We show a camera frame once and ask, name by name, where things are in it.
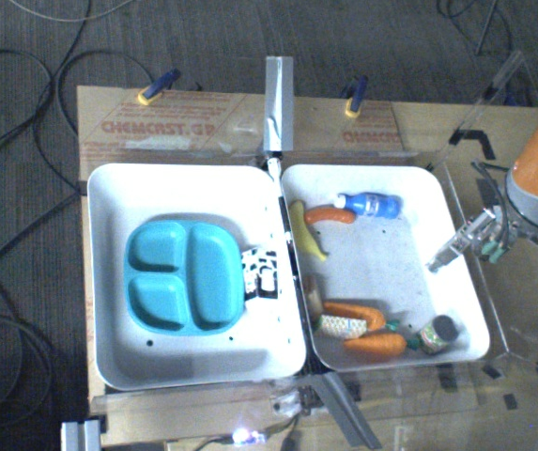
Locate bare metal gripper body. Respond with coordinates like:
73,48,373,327
455,206,510,256

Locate white plastic tray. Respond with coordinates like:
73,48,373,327
86,163,308,392
280,163,492,374

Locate small can with black lid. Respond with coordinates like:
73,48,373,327
417,314,460,356

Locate blue plastic bottle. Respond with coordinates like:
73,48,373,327
333,192,403,221

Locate orange carrot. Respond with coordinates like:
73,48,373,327
322,301,402,334
342,331,422,359

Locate orange sausage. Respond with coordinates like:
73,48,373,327
303,206,358,226

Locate yellow banana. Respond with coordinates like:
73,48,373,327
288,199,330,263

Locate black and white packet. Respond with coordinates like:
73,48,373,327
240,247,280,302

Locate blue divided plate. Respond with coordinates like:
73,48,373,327
124,219,247,337

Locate brown cardboard board red print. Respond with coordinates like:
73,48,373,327
76,86,538,449

